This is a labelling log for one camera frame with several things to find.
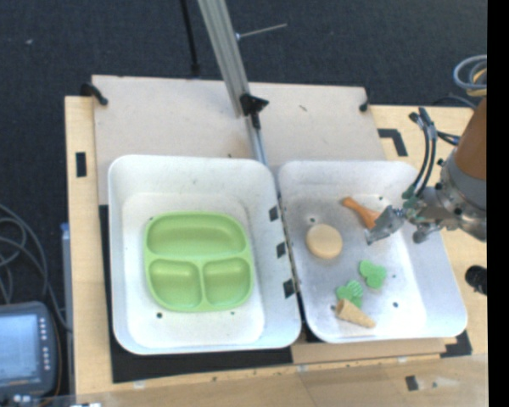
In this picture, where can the beige round biscuit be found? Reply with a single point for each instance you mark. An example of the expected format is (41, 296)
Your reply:
(323, 241)

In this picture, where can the green divided plate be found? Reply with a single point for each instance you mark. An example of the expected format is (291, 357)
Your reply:
(197, 261)

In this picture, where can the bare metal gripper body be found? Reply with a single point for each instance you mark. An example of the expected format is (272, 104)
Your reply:
(445, 212)

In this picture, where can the orange carrot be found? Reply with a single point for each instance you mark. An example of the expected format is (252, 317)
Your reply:
(359, 211)

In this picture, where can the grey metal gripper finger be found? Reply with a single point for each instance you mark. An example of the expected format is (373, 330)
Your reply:
(377, 232)
(389, 216)

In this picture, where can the white plastic tray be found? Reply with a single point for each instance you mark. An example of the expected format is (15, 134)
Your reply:
(432, 295)
(263, 176)

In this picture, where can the pale wood board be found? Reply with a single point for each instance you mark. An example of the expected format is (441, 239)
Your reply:
(174, 117)

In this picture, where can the thin black and white rod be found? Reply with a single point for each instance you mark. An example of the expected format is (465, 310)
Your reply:
(289, 248)

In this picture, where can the beige ice cream cone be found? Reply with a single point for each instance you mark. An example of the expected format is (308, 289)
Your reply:
(353, 314)

